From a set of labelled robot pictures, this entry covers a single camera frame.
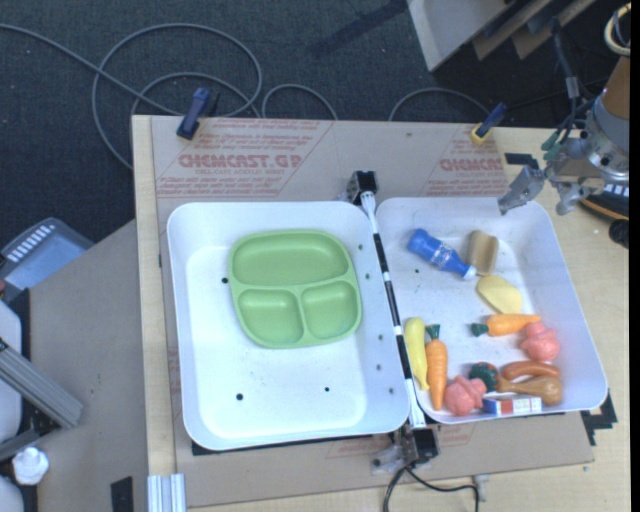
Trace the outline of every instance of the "green plate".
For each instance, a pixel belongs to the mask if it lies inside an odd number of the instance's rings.
[[[338,341],[360,324],[351,257],[324,231],[269,231],[242,238],[229,255],[229,284],[242,328],[265,347]]]

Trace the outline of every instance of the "black floor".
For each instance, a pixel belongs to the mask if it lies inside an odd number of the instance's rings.
[[[616,62],[602,34],[621,5],[598,0],[565,28],[574,69],[593,91],[602,88]],[[149,96],[174,112],[186,112],[200,85],[220,91],[218,113],[226,114],[245,99],[224,83],[246,99],[255,97],[258,110],[274,87],[294,83],[321,94],[341,120],[384,121],[401,98],[427,87],[455,90],[487,108],[505,102],[510,107],[505,126],[551,128],[567,113],[551,42],[525,60],[507,42],[482,62],[465,45],[430,73],[403,0],[3,2],[0,247],[50,216],[95,242],[134,217],[129,116],[135,98],[108,80],[95,83],[91,68],[113,49],[104,69],[135,91],[170,76]],[[172,77],[179,72],[215,78]],[[163,113],[144,103],[137,112]],[[255,113],[245,109],[237,115]],[[270,96],[266,115],[330,118],[320,100],[295,89]],[[446,94],[418,96],[394,117],[482,118],[473,102]]]

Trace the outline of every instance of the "yellow banana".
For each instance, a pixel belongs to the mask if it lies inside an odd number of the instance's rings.
[[[404,326],[404,342],[409,355],[411,373],[418,381],[420,389],[427,391],[427,354],[424,346],[425,324],[421,318],[413,317]]]

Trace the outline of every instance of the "robotic hand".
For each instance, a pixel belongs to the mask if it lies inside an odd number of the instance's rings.
[[[612,33],[618,18],[630,11],[629,3],[609,20],[605,40],[620,55],[618,63],[602,92],[580,105],[580,85],[564,58],[559,23],[557,20],[552,23],[554,42],[567,76],[571,114],[542,146],[547,151],[546,167],[539,170],[525,166],[510,185],[510,191],[498,200],[503,215],[535,198],[545,181],[560,196],[556,206],[559,215],[569,213],[588,196],[602,194],[606,187],[628,187],[631,50],[630,43],[622,46],[615,42]],[[582,114],[586,114],[585,120],[578,124],[578,116]],[[578,137],[569,136],[574,125],[579,127]]]

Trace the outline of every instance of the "blue bottle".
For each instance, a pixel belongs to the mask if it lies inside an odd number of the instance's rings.
[[[440,270],[460,274],[463,279],[472,279],[476,275],[473,265],[464,263],[454,249],[432,237],[424,229],[416,229],[407,244],[407,249],[422,256]]]

